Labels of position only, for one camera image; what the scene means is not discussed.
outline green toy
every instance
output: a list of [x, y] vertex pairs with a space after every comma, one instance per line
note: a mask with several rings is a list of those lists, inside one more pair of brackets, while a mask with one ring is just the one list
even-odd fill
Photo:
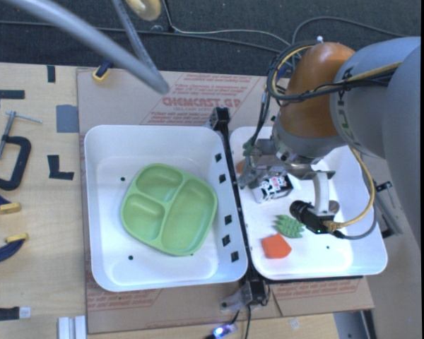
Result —
[[290, 237], [291, 239], [302, 237], [300, 233], [305, 231], [305, 229], [301, 222], [287, 215], [277, 215], [277, 218], [278, 220], [276, 221], [275, 228], [280, 234]]

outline white cable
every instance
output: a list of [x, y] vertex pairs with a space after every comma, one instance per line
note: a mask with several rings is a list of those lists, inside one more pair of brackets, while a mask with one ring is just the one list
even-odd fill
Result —
[[124, 48], [52, 0], [2, 0], [56, 26], [116, 66], [128, 70], [152, 89], [166, 94], [169, 85]]

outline green plate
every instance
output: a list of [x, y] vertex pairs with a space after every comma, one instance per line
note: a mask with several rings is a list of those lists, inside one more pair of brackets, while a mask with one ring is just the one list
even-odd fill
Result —
[[126, 231], [167, 254], [186, 256], [203, 244], [217, 209], [212, 187], [188, 172], [155, 163], [132, 180], [121, 205]]

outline gray cable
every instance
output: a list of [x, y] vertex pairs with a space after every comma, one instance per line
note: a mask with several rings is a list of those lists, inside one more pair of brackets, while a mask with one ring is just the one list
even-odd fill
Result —
[[52, 0], [2, 0], [46, 21], [90, 47], [120, 68], [128, 70], [158, 93], [165, 94], [169, 85], [144, 63], [113, 42], [102, 32]]
[[154, 74], [160, 75], [157, 68], [155, 67], [155, 64], [153, 63], [151, 57], [149, 56], [148, 52], [146, 51], [145, 47], [143, 46], [143, 43], [141, 42], [141, 39], [139, 37], [139, 34], [137, 33], [134, 25], [132, 24], [129, 14], [126, 11], [126, 7], [123, 4], [122, 0], [111, 0], [114, 6], [114, 9], [118, 15], [119, 21], [121, 21], [121, 24], [126, 31], [127, 37], [129, 38], [129, 41], [131, 43], [131, 46], [134, 48], [135, 55], [147, 65], [147, 67], [154, 72]]

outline orange object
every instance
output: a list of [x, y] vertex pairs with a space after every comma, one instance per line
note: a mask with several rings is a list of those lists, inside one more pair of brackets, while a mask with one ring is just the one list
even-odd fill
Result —
[[262, 248], [267, 258], [284, 258], [292, 251], [280, 233], [262, 239]]

